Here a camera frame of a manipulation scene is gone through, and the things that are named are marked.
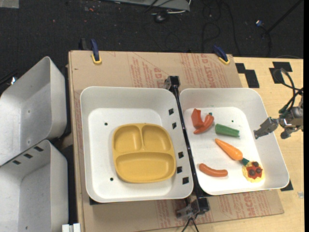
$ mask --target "blue and yellow clamp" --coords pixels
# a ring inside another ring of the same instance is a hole
[[[227,58],[224,50],[222,50],[221,47],[217,46],[217,45],[213,45],[213,51],[215,54],[218,55],[219,60],[223,63],[223,64],[229,64],[230,60]]]
[[[93,54],[91,55],[92,60],[94,62],[94,64],[101,64],[102,63],[102,59],[98,53],[98,45],[95,39],[91,39],[90,40],[91,43],[91,50],[93,52]]]

